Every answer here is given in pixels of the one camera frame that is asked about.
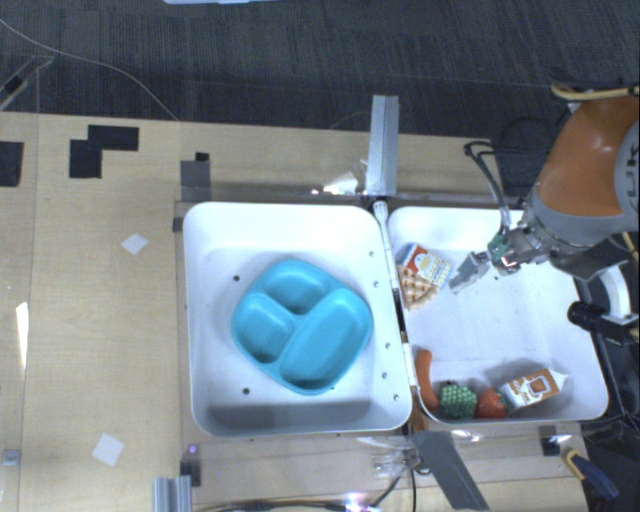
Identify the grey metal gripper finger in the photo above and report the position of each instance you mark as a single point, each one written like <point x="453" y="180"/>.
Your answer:
<point x="475" y="277"/>
<point x="467" y="267"/>

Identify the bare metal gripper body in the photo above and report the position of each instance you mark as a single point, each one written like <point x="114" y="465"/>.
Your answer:
<point x="522" y="248"/>

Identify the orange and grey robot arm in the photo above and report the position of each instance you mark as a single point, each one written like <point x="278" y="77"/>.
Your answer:
<point x="580" y="165"/>

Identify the orange and white carton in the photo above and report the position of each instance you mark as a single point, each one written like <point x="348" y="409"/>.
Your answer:
<point x="425" y="262"/>

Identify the white plastic tray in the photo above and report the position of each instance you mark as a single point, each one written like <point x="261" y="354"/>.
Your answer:
<point x="510" y="320"/>
<point x="215" y="310"/>

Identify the pizza slice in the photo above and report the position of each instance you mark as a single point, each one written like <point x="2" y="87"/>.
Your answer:
<point x="415" y="295"/>

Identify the orange sausage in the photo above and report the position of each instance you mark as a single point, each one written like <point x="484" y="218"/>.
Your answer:
<point x="426" y="375"/>

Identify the green grapes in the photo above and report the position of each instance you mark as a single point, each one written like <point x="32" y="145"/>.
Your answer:
<point x="457" y="400"/>

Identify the brown and white carton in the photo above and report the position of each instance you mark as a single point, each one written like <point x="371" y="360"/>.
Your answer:
<point x="532" y="390"/>

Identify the red strawberry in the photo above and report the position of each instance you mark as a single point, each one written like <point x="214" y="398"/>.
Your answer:
<point x="490" y="406"/>

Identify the blue divided plate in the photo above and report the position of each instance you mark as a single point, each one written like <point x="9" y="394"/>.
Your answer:
<point x="320" y="340"/>

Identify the black cylinder on white bracket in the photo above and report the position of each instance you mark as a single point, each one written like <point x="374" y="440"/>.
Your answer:
<point x="587" y="315"/>

